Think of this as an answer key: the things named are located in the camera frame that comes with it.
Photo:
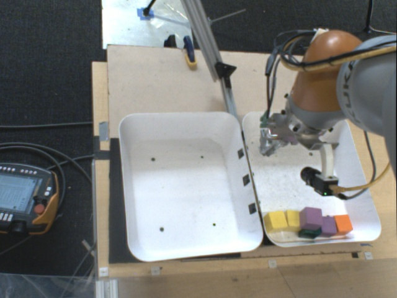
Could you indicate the orange cube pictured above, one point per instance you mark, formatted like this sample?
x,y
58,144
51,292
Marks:
x,y
343,223

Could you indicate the thin black rod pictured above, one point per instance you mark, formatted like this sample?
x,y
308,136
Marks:
x,y
252,178

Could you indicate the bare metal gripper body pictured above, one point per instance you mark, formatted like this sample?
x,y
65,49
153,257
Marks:
x,y
287,130

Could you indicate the black cylinder on white bracket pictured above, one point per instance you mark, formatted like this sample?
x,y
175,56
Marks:
x,y
319,180

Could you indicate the yellow cube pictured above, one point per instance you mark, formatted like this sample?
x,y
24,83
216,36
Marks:
x,y
293,217
276,220

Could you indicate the dark green block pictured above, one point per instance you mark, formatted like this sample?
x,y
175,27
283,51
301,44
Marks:
x,y
309,233

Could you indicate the small purple cube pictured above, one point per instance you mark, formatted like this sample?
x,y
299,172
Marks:
x,y
329,226

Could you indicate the large purple cube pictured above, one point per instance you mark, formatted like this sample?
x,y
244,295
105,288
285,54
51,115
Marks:
x,y
311,217

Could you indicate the white plastic tray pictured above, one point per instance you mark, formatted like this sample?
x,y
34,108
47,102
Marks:
x,y
279,185
186,191

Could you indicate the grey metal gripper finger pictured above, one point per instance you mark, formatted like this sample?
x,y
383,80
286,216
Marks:
x,y
264,141
275,146

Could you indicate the pale wood board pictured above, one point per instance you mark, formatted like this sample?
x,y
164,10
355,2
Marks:
x,y
161,82

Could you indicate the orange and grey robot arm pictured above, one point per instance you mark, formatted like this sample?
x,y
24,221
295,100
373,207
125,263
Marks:
x,y
322,82

